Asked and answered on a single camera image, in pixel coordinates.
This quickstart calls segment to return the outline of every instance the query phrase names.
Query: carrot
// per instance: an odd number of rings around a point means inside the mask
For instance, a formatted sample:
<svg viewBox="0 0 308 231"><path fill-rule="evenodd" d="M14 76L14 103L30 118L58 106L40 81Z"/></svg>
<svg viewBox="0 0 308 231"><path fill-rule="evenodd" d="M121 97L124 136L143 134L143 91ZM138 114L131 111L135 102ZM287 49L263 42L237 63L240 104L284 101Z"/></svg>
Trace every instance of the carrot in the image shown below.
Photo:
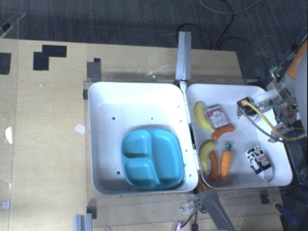
<svg viewBox="0 0 308 231"><path fill-rule="evenodd" d="M219 176L219 179L221 181L225 180L225 178L228 174L231 162L232 162L233 155L232 155L232 152L230 151L230 149L231 149L231 145L229 143L227 143L226 144L226 150L221 155L220 176Z"/></svg>
<svg viewBox="0 0 308 231"><path fill-rule="evenodd" d="M208 157L211 161L211 170L208 178L210 179L210 181L216 181L218 176L218 160L215 152L211 151Z"/></svg>
<svg viewBox="0 0 308 231"><path fill-rule="evenodd" d="M232 124L220 127L215 130L212 134L212 140L217 141L221 135L227 132L233 132L235 130L235 127Z"/></svg>

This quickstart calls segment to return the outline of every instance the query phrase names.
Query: small box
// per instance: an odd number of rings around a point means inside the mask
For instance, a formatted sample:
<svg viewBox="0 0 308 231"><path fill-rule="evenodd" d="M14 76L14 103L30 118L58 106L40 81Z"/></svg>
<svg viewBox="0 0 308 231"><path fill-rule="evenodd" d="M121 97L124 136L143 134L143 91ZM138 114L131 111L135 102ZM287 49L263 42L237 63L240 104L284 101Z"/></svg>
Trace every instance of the small box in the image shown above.
<svg viewBox="0 0 308 231"><path fill-rule="evenodd" d="M260 146L250 148L245 152L245 156L250 163L250 167L254 169L255 173L260 178L263 180L270 180L274 177L273 168Z"/></svg>
<svg viewBox="0 0 308 231"><path fill-rule="evenodd" d="M208 118L210 118L214 128L220 128L229 124L228 119L221 110L219 105L214 105L205 110Z"/></svg>

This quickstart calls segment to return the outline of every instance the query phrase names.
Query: yellow cable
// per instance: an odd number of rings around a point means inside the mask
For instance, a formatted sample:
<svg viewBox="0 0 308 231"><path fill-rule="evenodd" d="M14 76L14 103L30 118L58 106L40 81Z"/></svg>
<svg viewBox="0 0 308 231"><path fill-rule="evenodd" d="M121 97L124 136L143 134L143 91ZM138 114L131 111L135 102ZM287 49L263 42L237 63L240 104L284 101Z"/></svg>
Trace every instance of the yellow cable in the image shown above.
<svg viewBox="0 0 308 231"><path fill-rule="evenodd" d="M247 100L243 100L241 101L241 105L242 106L249 106L250 108L252 108L254 111L256 111L258 113L258 115L260 115L263 120L265 120L265 122L270 126L271 129L273 129L273 131L279 136L281 137L283 140L285 141L296 141L298 139L302 139L304 137L306 137L306 134L301 134L297 137L292 137L292 138L288 138L283 136L280 132L278 132L278 130L271 124L271 122L261 113L261 111L258 110L257 107L255 107L253 104L251 104L250 102L248 102Z"/></svg>

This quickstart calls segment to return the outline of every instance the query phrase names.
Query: toy banana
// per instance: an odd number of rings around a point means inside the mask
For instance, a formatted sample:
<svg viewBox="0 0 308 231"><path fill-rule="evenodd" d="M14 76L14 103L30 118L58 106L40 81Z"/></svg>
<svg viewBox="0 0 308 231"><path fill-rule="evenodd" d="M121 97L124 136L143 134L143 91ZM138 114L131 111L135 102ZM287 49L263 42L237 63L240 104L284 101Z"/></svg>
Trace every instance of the toy banana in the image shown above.
<svg viewBox="0 0 308 231"><path fill-rule="evenodd" d="M209 129L212 132L214 132L214 129L211 127L208 120L203 115L203 102L202 101L199 101L198 103L196 103L194 107L194 116L196 117L196 120L201 127Z"/></svg>
<svg viewBox="0 0 308 231"><path fill-rule="evenodd" d="M209 174L209 171L207 169L207 158L208 158L209 153L212 150L214 150L215 146L216 146L216 143L213 141L210 141L204 144L199 150L200 165L206 174Z"/></svg>

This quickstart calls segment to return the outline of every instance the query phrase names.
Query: black cable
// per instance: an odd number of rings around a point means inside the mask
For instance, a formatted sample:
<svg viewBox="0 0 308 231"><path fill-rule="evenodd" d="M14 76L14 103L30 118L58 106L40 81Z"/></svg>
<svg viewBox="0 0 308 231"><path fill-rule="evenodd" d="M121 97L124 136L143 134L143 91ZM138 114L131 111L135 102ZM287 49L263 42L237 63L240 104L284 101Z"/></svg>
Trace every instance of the black cable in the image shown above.
<svg viewBox="0 0 308 231"><path fill-rule="evenodd" d="M230 39L238 39L238 40L241 40L241 41L243 41L243 42L248 43L249 45L251 45L251 47L252 47L252 48L258 53L258 55L260 56L263 65L264 65L265 67L267 66L266 63L265 63L265 61L264 61L264 59L263 59L263 57L262 57L262 54L261 54L261 53L259 52L259 50L255 47L255 45L254 45L252 42L250 42L250 41L248 41L248 40L246 40L246 39L244 39L244 38L238 37L238 36L230 36L230 37L224 38L223 40L221 40L221 41L219 42L217 50L220 50L221 45L222 45L225 41L230 40Z"/></svg>
<svg viewBox="0 0 308 231"><path fill-rule="evenodd" d="M194 216L194 224L192 225L192 231L198 231L199 229L198 224L197 224L197 215L198 215L198 211L196 212Z"/></svg>
<svg viewBox="0 0 308 231"><path fill-rule="evenodd" d="M189 223L189 221L193 218L194 215L195 216L195 223L196 223L196 220L197 220L197 212L200 211L202 214L205 214L207 213L207 210L205 209L204 206L200 207L199 209L196 209L194 212L191 213L191 215L188 217L188 219L183 223L181 224L181 227L180 228L183 228L187 225L187 223Z"/></svg>
<svg viewBox="0 0 308 231"><path fill-rule="evenodd" d="M193 26L193 27L197 28L199 31L203 32L205 37L206 37L206 39L207 39L207 41L208 41L208 47L207 48L209 50L212 48L211 40L210 40L207 32L205 30L203 30L201 27L199 27L198 25L194 24L194 23L183 23L183 24L181 24L181 25L179 25L177 27L177 29L175 31L176 32L176 34L175 34L175 41L176 41L177 45L179 45L179 32L180 32L181 28L183 28L185 26Z"/></svg>
<svg viewBox="0 0 308 231"><path fill-rule="evenodd" d="M231 20L229 22L229 24L226 26L226 28L223 30L222 34L220 35L217 43L216 43L216 46L215 46L215 50L219 50L219 47L221 45L221 41L222 41L222 37L225 35L226 31L229 29L229 27L231 26L233 20L234 20L234 14L233 14L233 8L231 7L231 5L226 1L226 0L221 0L222 2L224 2L225 4L227 4L227 6L229 7L229 9L231 10L232 12L232 15L231 15Z"/></svg>

